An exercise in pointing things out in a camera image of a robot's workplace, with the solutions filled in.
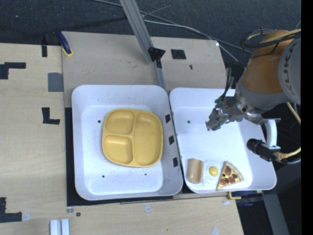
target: cable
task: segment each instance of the cable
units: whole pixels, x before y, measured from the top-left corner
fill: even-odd
[[[170,6],[171,6],[171,5],[164,6],[164,7],[160,8],[160,9],[157,9],[157,10],[151,11],[151,12],[149,12],[149,13],[145,14],[145,15],[143,16],[143,18],[144,18],[144,17],[146,17],[146,16],[149,16],[149,15],[151,15],[151,14],[153,14],[153,13],[156,13],[157,11],[160,11],[160,10],[163,10],[163,9],[165,9],[165,8],[168,8],[168,7],[170,7]]]
[[[295,26],[295,29],[298,29],[299,25],[301,25],[301,21],[297,23],[297,25]]]
[[[297,115],[299,115],[296,103],[293,103],[293,108],[294,108],[295,112],[297,113]]]
[[[104,4],[108,4],[108,5],[112,5],[112,6],[116,6],[116,7],[120,7],[120,8],[123,7],[122,5],[120,5],[120,4],[118,4],[118,3],[108,2],[108,1],[104,1],[104,0],[89,0],[89,1],[100,2],[100,3],[104,3]],[[167,19],[164,19],[164,18],[155,16],[155,15],[152,15],[151,13],[153,13],[153,12],[148,13],[148,12],[140,11],[140,13],[143,14],[143,17],[145,17],[145,16],[150,16],[150,17],[153,17],[153,18],[155,18],[155,19],[159,19],[159,20],[161,20],[161,21],[164,21],[164,22],[166,22],[166,23],[168,23],[168,24],[177,25],[177,26],[179,25],[179,24],[174,23],[174,22],[172,22],[172,21],[169,21],[169,20],[167,20]],[[233,47],[233,48],[237,48],[237,49],[239,49],[239,50],[243,50],[242,48],[240,48],[240,47],[238,47],[238,46],[232,45],[232,44],[230,44],[230,43],[228,43],[228,42],[219,40],[219,39],[217,39],[217,38],[213,38],[213,37],[211,37],[211,36],[209,36],[209,35],[206,35],[206,34],[200,32],[200,31],[198,31],[198,30],[195,30],[195,29],[193,29],[193,28],[190,28],[190,27],[187,27],[187,26],[182,26],[182,25],[179,25],[179,26],[180,26],[180,27],[183,27],[183,28],[185,28],[185,29],[187,29],[187,30],[190,30],[190,31],[192,31],[192,32],[195,32],[195,33],[197,33],[197,34],[199,34],[199,35],[202,35],[202,36],[204,36],[204,37],[206,37],[206,38],[209,38],[210,40],[216,40],[216,41],[218,41],[218,42],[220,42],[220,43],[223,43],[223,44],[225,44],[225,45],[231,46],[231,47]]]
[[[261,28],[261,29],[258,29],[256,31],[246,33],[241,38],[240,44],[241,44],[243,49],[245,49],[245,47],[247,47],[247,48],[261,48],[261,47],[267,47],[267,46],[275,45],[275,44],[278,44],[280,42],[287,41],[290,39],[295,39],[295,38],[298,38],[299,36],[301,36],[301,29],[296,29],[296,30],[292,30],[292,31],[287,31],[286,33],[283,33],[281,35],[269,38],[265,41],[261,41],[260,43],[251,44],[248,42],[248,40],[250,40],[253,37],[260,36],[263,34],[269,34],[273,31],[274,31],[273,29]]]
[[[278,46],[279,43],[275,44],[274,48],[267,54],[261,54],[261,55],[257,55],[257,56],[251,56],[251,58],[256,58],[256,57],[262,57],[262,56],[268,56],[268,55],[271,55],[276,49],[277,49],[277,46]]]
[[[287,102],[286,103],[288,108],[290,109],[291,113],[294,115],[294,117],[297,119],[298,123],[301,125],[301,118],[299,117],[299,115],[297,114],[297,112],[294,110],[294,108],[292,107],[292,105]],[[286,159],[286,158],[290,158],[296,154],[298,154],[299,152],[301,152],[301,146],[296,149],[295,151],[293,152],[290,152],[290,153],[281,153],[281,152],[274,152],[273,155],[276,156],[279,160],[281,159]],[[288,162],[287,164],[294,164],[294,163],[298,163],[299,161],[301,161],[301,159],[297,159],[297,161],[295,162]]]
[[[282,38],[285,38],[285,37],[294,35],[294,34],[299,33],[299,32],[301,32],[301,28],[300,28],[300,29],[294,29],[294,30],[288,31],[288,32],[286,32],[286,33],[283,33],[283,34],[278,35],[278,36],[275,36],[275,37],[271,37],[271,38],[269,38],[269,39],[266,39],[265,41],[262,41],[262,43],[268,43],[268,42],[271,42],[271,41],[275,41],[275,40],[278,40],[278,39],[282,39]]]
[[[301,162],[301,157],[296,158],[295,160],[292,160],[292,161],[288,161],[287,164],[288,165],[292,165],[292,164],[295,165],[295,164],[297,164],[299,162]]]
[[[194,28],[191,28],[191,27],[188,27],[188,26],[184,26],[184,25],[179,25],[179,24],[170,24],[170,23],[160,23],[160,22],[154,22],[154,21],[150,21],[150,20],[146,20],[144,19],[145,22],[148,22],[148,23],[154,23],[154,24],[162,24],[162,25],[168,25],[168,26],[175,26],[175,27],[180,27],[180,28],[184,28],[184,29],[188,29],[188,30],[191,30],[193,32],[196,32],[198,34],[203,34],[201,33],[200,31],[194,29]],[[223,49],[228,55],[230,55],[234,60],[236,60],[238,62],[238,59],[235,58],[232,54],[229,53],[229,51],[227,51],[223,46],[219,45],[221,49]]]

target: wooden table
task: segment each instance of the wooden table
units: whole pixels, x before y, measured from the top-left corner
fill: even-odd
[[[30,220],[0,223],[0,235],[48,234],[49,221],[69,219],[71,235],[243,235],[235,200],[183,194],[173,200],[74,206],[67,213],[65,101],[48,91],[48,73],[63,73],[62,51],[47,46],[0,44],[0,64],[25,62],[0,80],[0,197],[6,213]],[[43,124],[42,107],[59,124]],[[151,206],[151,212],[145,211]]]

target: metal rod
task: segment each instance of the metal rod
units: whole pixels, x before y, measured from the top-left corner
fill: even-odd
[[[147,63],[152,62],[151,57],[148,53],[148,49],[154,46],[150,38],[149,32],[147,30],[147,27],[142,18],[142,15],[138,9],[136,1],[120,0],[120,3],[123,6],[127,19],[132,27],[135,36],[137,37],[138,43],[142,49],[146,62]],[[156,70],[157,84],[165,89],[163,72],[162,69],[157,67],[156,61],[154,61],[154,67]]]

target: black tape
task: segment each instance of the black tape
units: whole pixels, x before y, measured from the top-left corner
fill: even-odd
[[[22,213],[5,213],[6,198],[0,198],[0,223],[22,221]]]
[[[9,69],[25,69],[26,63],[13,63],[5,62],[3,65],[0,65],[0,79],[9,78]]]
[[[9,69],[5,65],[0,65],[0,79],[9,78]]]
[[[183,49],[172,49],[171,52],[173,59],[187,59]]]
[[[48,124],[60,124],[59,119],[50,119],[50,108],[49,107],[42,107],[42,112],[43,112],[43,123],[48,123]]]
[[[169,121],[171,121],[171,115],[170,114],[165,116],[165,122],[168,123]]]
[[[41,45],[41,56],[47,57],[48,56],[48,49],[46,45]]]
[[[26,63],[5,62],[4,65],[8,69],[25,69],[26,68]]]
[[[173,158],[173,167],[176,167],[178,165],[178,159],[177,157]]]
[[[170,136],[170,137],[168,138],[168,142],[170,143],[170,145],[171,145],[172,143],[174,143],[174,136]]]

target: yellow plate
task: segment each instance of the yellow plate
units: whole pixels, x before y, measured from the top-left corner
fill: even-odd
[[[153,166],[162,156],[162,123],[148,111],[110,111],[103,125],[102,150],[109,161],[118,165]]]

